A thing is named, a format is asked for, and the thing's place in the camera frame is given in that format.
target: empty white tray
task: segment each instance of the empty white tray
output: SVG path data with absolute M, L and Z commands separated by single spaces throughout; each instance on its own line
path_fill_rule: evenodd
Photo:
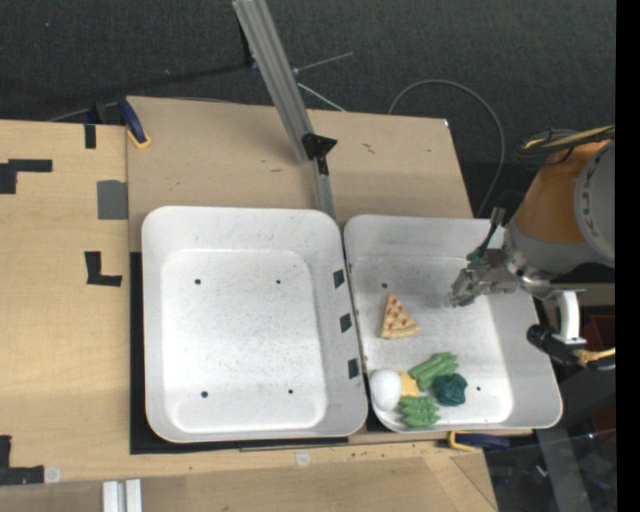
M 337 224 L 167 206 L 142 227 L 146 412 L 172 442 L 346 436 L 367 399 Z
M 486 237 L 489 223 L 363 215 L 345 227 L 345 249 L 365 367 L 404 370 L 437 352 L 458 356 L 468 382 L 463 405 L 440 406 L 441 419 L 427 430 L 545 428 L 562 414 L 549 357 L 526 339 L 538 323 L 530 295 L 485 295 L 453 308 L 448 294 L 465 256 Z M 493 237 L 492 247 L 502 241 Z M 389 340 L 378 336 L 385 299 L 394 292 L 422 331 Z M 374 410 L 396 432 L 412 432 L 398 412 Z

